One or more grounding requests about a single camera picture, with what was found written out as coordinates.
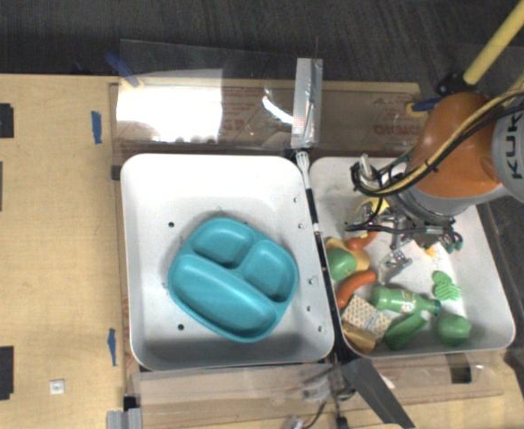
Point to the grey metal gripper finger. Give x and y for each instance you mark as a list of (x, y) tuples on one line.
[(395, 260)]

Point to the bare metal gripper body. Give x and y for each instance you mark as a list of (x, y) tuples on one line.
[(411, 230)]

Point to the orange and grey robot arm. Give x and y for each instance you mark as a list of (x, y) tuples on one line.
[(458, 159)]

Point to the yellow toy food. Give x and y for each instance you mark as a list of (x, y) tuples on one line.
[(363, 259)]

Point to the orange carrot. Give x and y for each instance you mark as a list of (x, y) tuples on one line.
[(361, 241)]

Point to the green bottle with label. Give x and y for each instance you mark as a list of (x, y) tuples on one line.
[(394, 300)]

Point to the orange sausage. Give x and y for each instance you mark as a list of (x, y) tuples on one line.
[(353, 284)]

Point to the green toy pear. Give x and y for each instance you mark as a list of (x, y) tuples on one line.
[(341, 264)]

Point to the green ribbed toy vegetable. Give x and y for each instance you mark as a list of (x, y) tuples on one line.
[(445, 286)]

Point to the patterned biscuit packet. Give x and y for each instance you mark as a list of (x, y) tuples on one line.
[(365, 313)]

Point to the plain green bottle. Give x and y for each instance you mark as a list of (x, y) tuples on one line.
[(405, 329)]

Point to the white plastic tray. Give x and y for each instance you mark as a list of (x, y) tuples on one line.
[(476, 284), (226, 181)]

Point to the brown toy bread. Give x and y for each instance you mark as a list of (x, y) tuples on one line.
[(359, 338)]

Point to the green round toy fruit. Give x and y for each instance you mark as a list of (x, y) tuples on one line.
[(453, 330)]

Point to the blue divided plate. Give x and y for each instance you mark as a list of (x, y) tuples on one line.
[(226, 284)]

